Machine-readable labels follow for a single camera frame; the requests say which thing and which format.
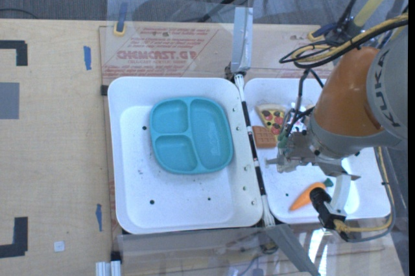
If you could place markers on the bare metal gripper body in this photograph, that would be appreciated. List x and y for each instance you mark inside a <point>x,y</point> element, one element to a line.
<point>298,151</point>

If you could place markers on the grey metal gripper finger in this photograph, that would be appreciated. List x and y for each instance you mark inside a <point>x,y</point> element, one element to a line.
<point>284,168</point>
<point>272,162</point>

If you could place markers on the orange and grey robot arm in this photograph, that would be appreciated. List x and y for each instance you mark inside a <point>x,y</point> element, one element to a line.
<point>347,96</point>

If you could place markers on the brown waffle biscuit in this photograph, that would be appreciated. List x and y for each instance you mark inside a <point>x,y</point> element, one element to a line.
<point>263,137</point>

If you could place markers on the orange toy carrot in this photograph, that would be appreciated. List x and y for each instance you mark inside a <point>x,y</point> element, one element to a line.
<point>304,198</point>

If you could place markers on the toy pizza slice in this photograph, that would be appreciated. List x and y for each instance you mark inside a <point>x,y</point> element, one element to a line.
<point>270,114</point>

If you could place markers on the thin black and white rod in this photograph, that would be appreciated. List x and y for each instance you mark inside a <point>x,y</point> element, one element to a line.
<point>247,116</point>

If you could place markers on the blue divided plate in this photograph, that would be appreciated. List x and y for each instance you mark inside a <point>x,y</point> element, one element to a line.
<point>207,125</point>

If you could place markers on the white plastic tray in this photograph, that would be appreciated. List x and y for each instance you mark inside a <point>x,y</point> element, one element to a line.
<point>136,171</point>
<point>366,190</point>

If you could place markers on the brown cardboard board red print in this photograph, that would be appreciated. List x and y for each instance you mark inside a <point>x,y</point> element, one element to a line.
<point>162,56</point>

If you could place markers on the black cylinder on white bracket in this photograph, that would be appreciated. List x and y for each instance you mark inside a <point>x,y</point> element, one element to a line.
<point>324,208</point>

